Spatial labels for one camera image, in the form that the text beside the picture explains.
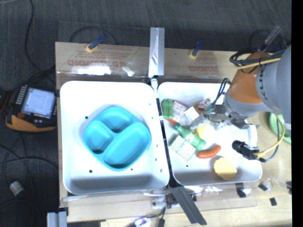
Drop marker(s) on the brown cardboard board red print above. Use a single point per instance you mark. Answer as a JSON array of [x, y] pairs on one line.
[[180, 58]]

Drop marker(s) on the orange sausage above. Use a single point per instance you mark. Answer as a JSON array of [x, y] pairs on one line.
[[209, 152]]

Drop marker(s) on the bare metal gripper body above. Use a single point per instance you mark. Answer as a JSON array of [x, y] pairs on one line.
[[221, 113]]

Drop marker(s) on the white packet with red print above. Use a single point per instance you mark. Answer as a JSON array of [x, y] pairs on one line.
[[179, 111]]

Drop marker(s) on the green plastic bottle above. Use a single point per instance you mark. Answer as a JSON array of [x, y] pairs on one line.
[[189, 136]]

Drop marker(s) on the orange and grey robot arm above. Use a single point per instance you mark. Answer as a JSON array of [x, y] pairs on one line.
[[272, 86]]

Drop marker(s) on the white plastic tray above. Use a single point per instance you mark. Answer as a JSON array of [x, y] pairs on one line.
[[75, 98], [236, 136]]

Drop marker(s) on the dull grey metal gripper finger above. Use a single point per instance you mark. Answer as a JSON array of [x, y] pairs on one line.
[[203, 119]]

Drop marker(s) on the black cylinder on white bracket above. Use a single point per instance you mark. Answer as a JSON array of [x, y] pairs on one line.
[[245, 148]]

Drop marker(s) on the white packet with orange print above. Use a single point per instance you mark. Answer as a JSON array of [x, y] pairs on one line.
[[182, 148]]

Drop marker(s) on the green divided plate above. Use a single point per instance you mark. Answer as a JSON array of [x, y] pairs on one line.
[[274, 126]]

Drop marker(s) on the grey metal cylinder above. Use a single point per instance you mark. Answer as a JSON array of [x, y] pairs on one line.
[[16, 188]]

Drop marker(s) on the brown and white carton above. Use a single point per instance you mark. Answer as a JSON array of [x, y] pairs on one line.
[[202, 105]]

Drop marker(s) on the yellow banana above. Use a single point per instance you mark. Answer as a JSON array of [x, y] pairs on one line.
[[201, 130]]

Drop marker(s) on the blue divided plate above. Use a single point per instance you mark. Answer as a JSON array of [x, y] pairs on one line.
[[123, 145]]

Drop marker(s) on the yellow bread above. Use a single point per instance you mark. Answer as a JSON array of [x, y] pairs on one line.
[[225, 168]]

